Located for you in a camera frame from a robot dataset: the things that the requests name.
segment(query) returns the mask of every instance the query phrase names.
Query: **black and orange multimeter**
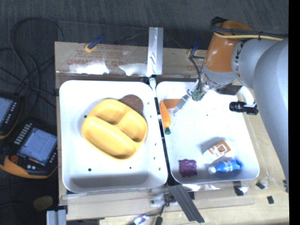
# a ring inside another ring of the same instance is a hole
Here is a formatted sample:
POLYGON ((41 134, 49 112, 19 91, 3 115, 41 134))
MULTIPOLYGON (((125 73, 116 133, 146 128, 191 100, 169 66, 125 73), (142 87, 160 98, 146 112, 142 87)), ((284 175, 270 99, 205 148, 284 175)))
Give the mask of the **black and orange multimeter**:
POLYGON ((21 114, 22 101, 19 96, 0 93, 0 139, 15 127, 21 114))
POLYGON ((56 130, 36 120, 25 121, 6 139, 0 168, 15 176, 44 179, 57 168, 56 130))

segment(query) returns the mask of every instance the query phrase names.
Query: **yellow cable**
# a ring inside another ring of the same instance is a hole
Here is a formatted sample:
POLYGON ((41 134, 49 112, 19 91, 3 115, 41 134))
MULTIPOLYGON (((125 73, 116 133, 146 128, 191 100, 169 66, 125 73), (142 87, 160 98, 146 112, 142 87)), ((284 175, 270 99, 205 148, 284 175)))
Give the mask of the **yellow cable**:
POLYGON ((222 35, 219 33, 214 32, 214 34, 220 38, 263 38, 263 39, 269 39, 269 40, 275 40, 275 41, 281 41, 283 38, 279 37, 271 37, 266 35, 222 35))

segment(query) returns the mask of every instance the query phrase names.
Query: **lcd screen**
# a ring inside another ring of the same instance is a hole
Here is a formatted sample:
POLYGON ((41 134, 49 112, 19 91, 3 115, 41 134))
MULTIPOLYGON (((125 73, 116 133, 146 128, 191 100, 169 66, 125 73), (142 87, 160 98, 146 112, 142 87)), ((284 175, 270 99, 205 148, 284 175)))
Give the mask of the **lcd screen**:
POLYGON ((0 97, 0 127, 2 126, 8 111, 13 104, 13 100, 0 97))
POLYGON ((34 127, 17 155, 32 158, 41 165, 46 165, 56 144, 57 136, 34 127))

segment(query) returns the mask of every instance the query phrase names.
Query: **brown cookie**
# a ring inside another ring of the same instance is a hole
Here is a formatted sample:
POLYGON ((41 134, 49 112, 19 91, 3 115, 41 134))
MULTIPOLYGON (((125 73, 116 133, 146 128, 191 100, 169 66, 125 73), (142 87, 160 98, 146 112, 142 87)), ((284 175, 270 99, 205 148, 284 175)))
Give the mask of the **brown cookie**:
POLYGON ((121 98, 120 102, 126 104, 128 107, 131 107, 138 113, 143 112, 143 101, 136 95, 126 95, 123 98, 121 98))

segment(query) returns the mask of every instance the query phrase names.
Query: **yellow plate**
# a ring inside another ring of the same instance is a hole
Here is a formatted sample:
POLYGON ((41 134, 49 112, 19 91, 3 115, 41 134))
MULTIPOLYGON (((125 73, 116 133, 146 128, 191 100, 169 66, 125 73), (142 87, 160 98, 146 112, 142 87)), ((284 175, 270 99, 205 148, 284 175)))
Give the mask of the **yellow plate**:
POLYGON ((81 128, 85 140, 116 159, 133 156, 147 132, 147 122, 142 115, 115 99, 98 103, 81 128))

